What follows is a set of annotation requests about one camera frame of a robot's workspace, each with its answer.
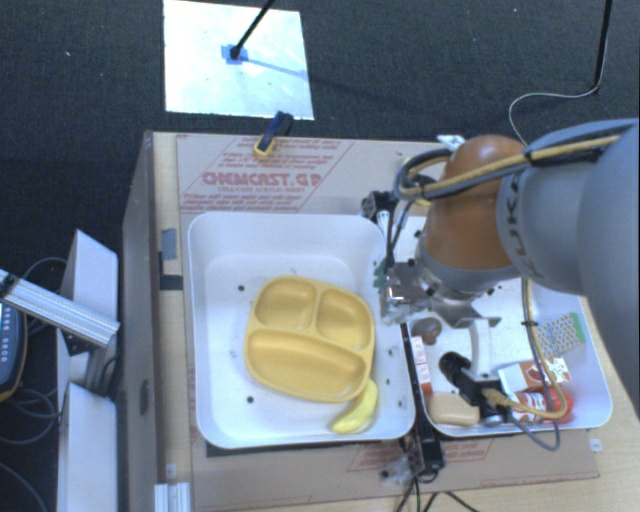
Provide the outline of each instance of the brown round object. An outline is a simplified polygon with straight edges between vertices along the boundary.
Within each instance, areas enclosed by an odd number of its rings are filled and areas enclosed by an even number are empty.
[[[501,135],[482,135],[460,146],[445,165],[443,178],[452,178],[520,153],[524,146]],[[501,179],[460,194],[433,200],[425,224],[429,254],[454,268],[483,270],[511,265],[495,219]]]

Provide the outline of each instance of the yellow cable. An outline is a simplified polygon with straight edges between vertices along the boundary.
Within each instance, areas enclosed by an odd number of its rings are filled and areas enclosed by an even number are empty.
[[[507,167],[512,167],[514,165],[524,164],[529,161],[535,162],[539,160],[544,160],[547,158],[554,158],[558,156],[569,155],[571,153],[577,153],[579,151],[584,151],[587,149],[593,149],[600,146],[607,146],[612,144],[616,140],[618,140],[618,135],[612,135],[609,137],[600,137],[597,139],[590,139],[581,142],[574,142],[571,144],[563,144],[561,146],[552,146],[550,148],[539,149],[537,151],[532,151],[528,154],[528,157],[522,153],[518,153],[517,155],[513,155],[502,160],[498,160],[497,162],[493,162],[472,171],[469,171],[464,174],[460,174],[453,178],[447,178],[437,183],[432,183],[429,185],[425,185],[424,187],[416,186],[416,187],[403,187],[399,186],[399,190],[407,196],[420,196],[427,192],[433,192],[435,190],[440,190],[445,187],[450,187],[452,185],[458,185],[460,183],[464,183],[466,181],[479,178],[481,176],[485,176],[487,174],[491,174],[493,172],[499,171],[501,169],[505,169]],[[428,160],[422,166],[416,166],[417,171],[410,169],[407,173],[407,176],[413,177],[420,170],[429,167],[430,165],[434,165],[435,163],[439,163],[442,161],[442,158],[434,158],[433,160]]]
[[[529,279],[525,279],[525,286],[526,286],[526,298],[527,298],[525,307],[527,308],[529,318],[532,318],[531,281]],[[540,362],[542,363],[545,374],[547,375],[547,378],[551,382],[551,386],[553,387],[553,390],[558,394],[558,398],[560,399],[560,410],[555,412],[550,412],[550,411],[542,411],[539,409],[534,409],[532,407],[521,404],[520,402],[516,402],[514,400],[509,399],[497,389],[484,389],[482,391],[482,394],[490,402],[496,405],[501,405],[502,407],[513,407],[514,409],[535,414],[536,416],[540,416],[541,418],[545,418],[549,420],[562,418],[567,413],[567,408],[568,408],[567,399],[565,398],[564,393],[560,389],[560,386],[556,382],[555,374],[549,370],[549,365],[547,364],[547,360],[544,356],[542,347],[540,345],[540,339],[538,338],[538,334],[536,333],[536,330],[533,327],[531,328],[531,334],[533,336],[533,343],[536,347],[536,350],[538,351],[538,354],[540,355]]]

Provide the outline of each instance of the black carpet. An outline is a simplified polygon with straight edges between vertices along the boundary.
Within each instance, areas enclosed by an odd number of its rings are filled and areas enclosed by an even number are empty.
[[[217,2],[261,6],[261,1]],[[510,102],[577,94],[594,80],[604,0],[282,0],[299,10],[315,121],[292,135],[433,140],[512,135]],[[529,99],[528,140],[599,119],[638,116],[640,4],[615,2],[600,91]],[[20,274],[65,257],[79,228],[119,251],[145,129],[257,134],[261,119],[164,110],[161,0],[0,2],[0,268]],[[25,384],[54,385],[51,333],[29,351]],[[32,428],[0,406],[0,435]],[[57,433],[0,462],[55,509]],[[0,471],[0,511],[36,510]]]

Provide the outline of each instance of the yellow divided plate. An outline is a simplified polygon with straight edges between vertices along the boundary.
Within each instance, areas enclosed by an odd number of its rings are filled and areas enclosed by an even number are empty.
[[[258,381],[318,402],[346,402],[365,388],[375,345],[367,303],[321,281],[282,276],[253,301],[244,360]]]

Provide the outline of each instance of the toy banana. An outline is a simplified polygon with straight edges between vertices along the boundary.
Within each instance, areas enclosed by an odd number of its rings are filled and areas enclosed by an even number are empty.
[[[355,399],[349,410],[333,422],[331,430],[337,434],[355,432],[373,416],[377,402],[378,386],[369,379],[364,391]]]

